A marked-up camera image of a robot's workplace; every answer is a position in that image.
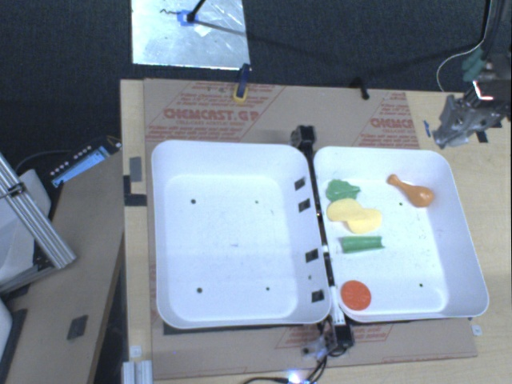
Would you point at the green lettuce leaf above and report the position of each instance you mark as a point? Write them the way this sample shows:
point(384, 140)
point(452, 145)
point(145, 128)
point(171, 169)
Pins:
point(339, 189)

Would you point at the brown cardboard board red print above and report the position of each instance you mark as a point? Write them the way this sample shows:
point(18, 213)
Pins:
point(224, 106)

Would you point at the green celery stick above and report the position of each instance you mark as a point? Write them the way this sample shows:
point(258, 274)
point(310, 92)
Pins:
point(360, 244)

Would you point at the thin black and white rod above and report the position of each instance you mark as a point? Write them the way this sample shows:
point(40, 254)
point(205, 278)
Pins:
point(320, 222)

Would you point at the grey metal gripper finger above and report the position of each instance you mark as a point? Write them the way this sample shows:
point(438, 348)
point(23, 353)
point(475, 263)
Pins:
point(449, 118)
point(480, 123)

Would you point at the white plastic tray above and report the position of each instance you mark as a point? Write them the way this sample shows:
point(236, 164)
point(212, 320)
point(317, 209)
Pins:
point(236, 234)
point(412, 254)

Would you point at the yellow potato chip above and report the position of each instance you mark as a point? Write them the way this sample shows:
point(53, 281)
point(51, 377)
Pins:
point(367, 221)
point(341, 210)

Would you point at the orange round slice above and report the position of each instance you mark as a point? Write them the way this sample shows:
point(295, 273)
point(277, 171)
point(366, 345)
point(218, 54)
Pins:
point(355, 294)

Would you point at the orange chicken drumstick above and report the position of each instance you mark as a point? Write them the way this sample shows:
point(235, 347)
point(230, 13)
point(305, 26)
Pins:
point(418, 194)

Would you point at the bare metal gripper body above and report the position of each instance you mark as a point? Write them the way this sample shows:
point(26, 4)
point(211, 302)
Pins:
point(493, 88)

